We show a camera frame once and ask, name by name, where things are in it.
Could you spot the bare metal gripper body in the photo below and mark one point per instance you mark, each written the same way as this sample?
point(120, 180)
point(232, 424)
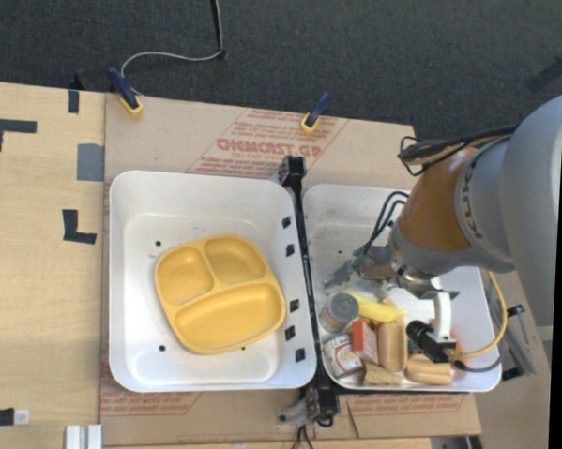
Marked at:
point(382, 267)

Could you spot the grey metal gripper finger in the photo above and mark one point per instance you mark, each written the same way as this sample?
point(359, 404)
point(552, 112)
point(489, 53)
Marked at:
point(343, 274)

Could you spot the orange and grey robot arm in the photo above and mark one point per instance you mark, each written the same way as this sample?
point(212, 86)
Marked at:
point(513, 193)

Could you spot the silver can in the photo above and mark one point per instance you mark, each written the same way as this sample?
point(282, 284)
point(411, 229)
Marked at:
point(340, 311)

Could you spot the yellow banana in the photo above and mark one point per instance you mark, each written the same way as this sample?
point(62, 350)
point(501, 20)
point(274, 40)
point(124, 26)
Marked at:
point(377, 309)

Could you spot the orange and white carton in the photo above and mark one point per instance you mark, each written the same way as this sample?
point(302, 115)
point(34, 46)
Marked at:
point(365, 340)

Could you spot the tan hot dog bun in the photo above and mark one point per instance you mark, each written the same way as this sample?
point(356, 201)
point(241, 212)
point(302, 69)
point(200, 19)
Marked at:
point(392, 347)
point(428, 371)

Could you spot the white printed can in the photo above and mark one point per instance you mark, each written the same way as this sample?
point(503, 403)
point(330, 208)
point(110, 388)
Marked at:
point(342, 356)

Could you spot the white plastic tray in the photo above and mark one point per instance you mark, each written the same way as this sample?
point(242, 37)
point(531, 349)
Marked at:
point(136, 305)
point(473, 313)

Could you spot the tan bread slice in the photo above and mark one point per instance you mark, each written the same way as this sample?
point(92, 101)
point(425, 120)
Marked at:
point(380, 376)

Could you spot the yellow divided plate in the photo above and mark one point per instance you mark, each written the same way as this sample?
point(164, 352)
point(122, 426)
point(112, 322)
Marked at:
point(220, 300)

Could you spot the brown cardboard board red print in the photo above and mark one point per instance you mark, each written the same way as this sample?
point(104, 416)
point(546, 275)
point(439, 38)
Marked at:
point(182, 134)

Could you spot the black cylinder on white bracket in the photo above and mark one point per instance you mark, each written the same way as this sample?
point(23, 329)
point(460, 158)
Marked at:
point(432, 341)

